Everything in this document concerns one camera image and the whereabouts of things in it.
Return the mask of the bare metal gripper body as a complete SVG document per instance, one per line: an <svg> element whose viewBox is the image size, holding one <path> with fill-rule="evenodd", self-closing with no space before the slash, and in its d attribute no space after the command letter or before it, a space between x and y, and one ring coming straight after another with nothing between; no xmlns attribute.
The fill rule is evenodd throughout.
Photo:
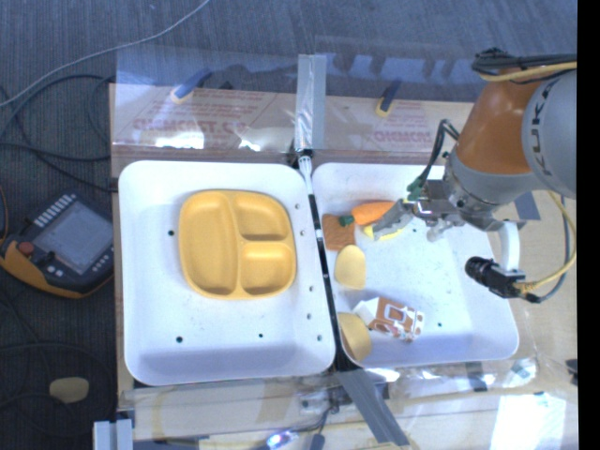
<svg viewBox="0 0 600 450"><path fill-rule="evenodd" d="M468 223L484 232L503 225L494 212L524 193L520 178L415 179L407 186L408 200L416 217L435 225L441 221L454 226Z"/></svg>

